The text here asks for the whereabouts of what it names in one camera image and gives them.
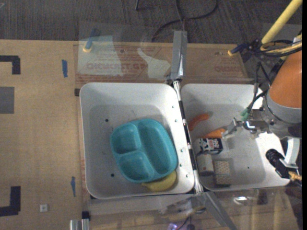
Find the blue tape mark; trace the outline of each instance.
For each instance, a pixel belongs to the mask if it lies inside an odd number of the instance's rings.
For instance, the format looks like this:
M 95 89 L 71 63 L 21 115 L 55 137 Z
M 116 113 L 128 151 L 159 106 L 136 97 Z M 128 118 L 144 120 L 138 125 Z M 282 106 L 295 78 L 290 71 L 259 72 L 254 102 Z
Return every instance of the blue tape mark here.
M 74 176 L 71 177 L 71 187 L 72 187 L 73 196 L 76 197 L 76 177 Z
M 68 68 L 67 68 L 67 61 L 66 60 L 62 60 L 62 70 L 63 70 L 63 75 L 64 77 L 68 77 Z

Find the orange carrot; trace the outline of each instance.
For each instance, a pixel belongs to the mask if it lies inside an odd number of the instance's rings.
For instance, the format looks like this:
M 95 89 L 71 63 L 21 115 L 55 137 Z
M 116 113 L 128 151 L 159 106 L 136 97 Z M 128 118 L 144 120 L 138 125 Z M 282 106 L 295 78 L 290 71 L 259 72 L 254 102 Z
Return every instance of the orange carrot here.
M 189 130 L 192 131 L 196 125 L 201 122 L 201 121 L 204 121 L 204 120 L 207 120 L 209 119 L 209 114 L 207 113 L 203 113 L 203 114 L 200 114 L 200 115 L 197 115 L 196 117 L 194 117 L 190 122 L 189 122 Z
M 212 138 L 212 139 L 215 139 L 215 138 L 222 138 L 222 133 L 225 132 L 226 130 L 224 128 L 218 128 L 212 132 L 210 132 L 209 134 L 201 137 L 203 139 L 205 138 Z

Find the yellow tube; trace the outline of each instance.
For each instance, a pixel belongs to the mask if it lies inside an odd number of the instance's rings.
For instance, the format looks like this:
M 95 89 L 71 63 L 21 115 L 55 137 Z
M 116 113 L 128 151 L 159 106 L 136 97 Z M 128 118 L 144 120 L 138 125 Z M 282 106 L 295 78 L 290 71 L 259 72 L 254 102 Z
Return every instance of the yellow tube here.
M 266 33 L 266 35 L 262 39 L 262 43 L 271 42 L 274 37 L 279 33 L 279 31 L 283 28 L 283 26 L 288 22 L 291 16 L 297 11 L 297 9 L 303 4 L 303 0 L 292 0 L 288 7 L 283 11 L 283 13 L 279 16 L 274 25 L 270 28 L 270 30 Z

